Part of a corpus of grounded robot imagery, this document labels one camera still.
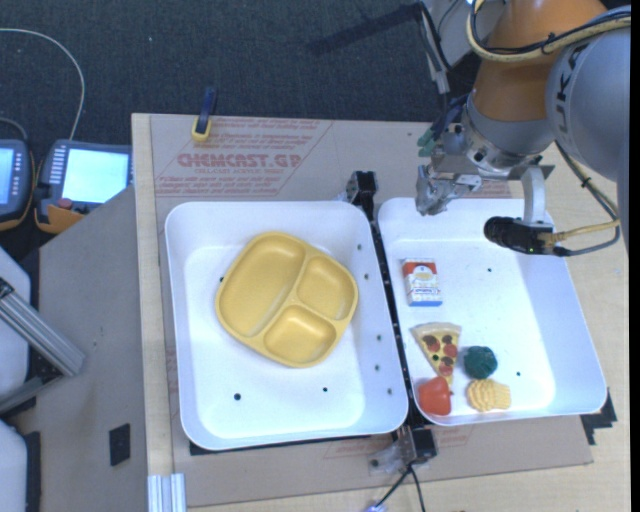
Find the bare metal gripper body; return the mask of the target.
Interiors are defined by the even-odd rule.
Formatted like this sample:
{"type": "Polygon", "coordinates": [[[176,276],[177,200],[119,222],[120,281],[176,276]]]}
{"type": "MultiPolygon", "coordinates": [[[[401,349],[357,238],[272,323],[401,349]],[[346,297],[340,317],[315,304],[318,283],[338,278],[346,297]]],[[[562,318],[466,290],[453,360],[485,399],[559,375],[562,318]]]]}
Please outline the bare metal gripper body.
{"type": "Polygon", "coordinates": [[[479,189],[506,180],[506,152],[472,122],[432,129],[428,183],[433,189],[479,189]]]}

